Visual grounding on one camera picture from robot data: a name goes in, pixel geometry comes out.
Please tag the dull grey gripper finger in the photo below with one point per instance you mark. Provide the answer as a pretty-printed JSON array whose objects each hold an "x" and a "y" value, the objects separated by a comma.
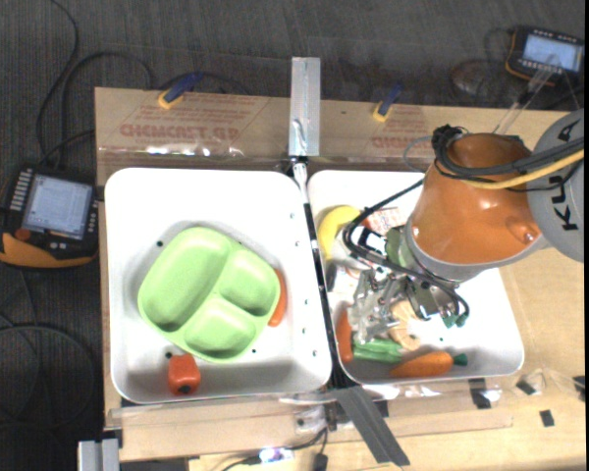
[
  {"x": 361, "y": 328},
  {"x": 380, "y": 323}
]

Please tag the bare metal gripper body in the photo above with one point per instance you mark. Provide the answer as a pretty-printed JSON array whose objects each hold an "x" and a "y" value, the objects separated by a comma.
[{"x": 424, "y": 299}]

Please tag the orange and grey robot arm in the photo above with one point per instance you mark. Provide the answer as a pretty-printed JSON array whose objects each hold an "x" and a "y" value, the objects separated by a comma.
[{"x": 471, "y": 214}]

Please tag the orange toy sausage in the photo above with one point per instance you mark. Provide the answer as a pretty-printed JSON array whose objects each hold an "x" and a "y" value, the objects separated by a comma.
[
  {"x": 280, "y": 302},
  {"x": 344, "y": 336}
]

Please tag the beige toy biscuit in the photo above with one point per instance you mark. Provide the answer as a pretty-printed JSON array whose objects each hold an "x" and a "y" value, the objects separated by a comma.
[{"x": 405, "y": 329}]

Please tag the green toy bean pod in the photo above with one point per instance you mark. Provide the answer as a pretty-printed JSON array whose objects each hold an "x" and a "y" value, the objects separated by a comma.
[{"x": 378, "y": 351}]

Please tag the pale green toy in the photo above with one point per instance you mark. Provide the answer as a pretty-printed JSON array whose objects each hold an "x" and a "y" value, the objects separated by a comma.
[{"x": 397, "y": 248}]

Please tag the orange carrot with green top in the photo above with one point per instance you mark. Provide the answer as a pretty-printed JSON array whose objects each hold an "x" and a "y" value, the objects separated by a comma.
[{"x": 422, "y": 365}]

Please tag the white plastic tray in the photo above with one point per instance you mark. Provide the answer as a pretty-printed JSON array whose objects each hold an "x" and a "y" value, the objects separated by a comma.
[
  {"x": 137, "y": 199},
  {"x": 491, "y": 341}
]

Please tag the white packet with red print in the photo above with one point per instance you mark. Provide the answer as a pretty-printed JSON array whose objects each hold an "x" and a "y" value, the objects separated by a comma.
[{"x": 385, "y": 219}]

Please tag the yellow banana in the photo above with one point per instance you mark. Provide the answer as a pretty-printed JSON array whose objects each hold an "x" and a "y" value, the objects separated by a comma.
[{"x": 330, "y": 224}]

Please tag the green divided plate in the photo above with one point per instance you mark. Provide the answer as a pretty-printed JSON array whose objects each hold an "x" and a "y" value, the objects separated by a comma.
[{"x": 196, "y": 282}]

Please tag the brown cardboard board, red print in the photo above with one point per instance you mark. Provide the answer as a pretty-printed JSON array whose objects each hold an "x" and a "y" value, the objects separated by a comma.
[{"x": 353, "y": 120}]

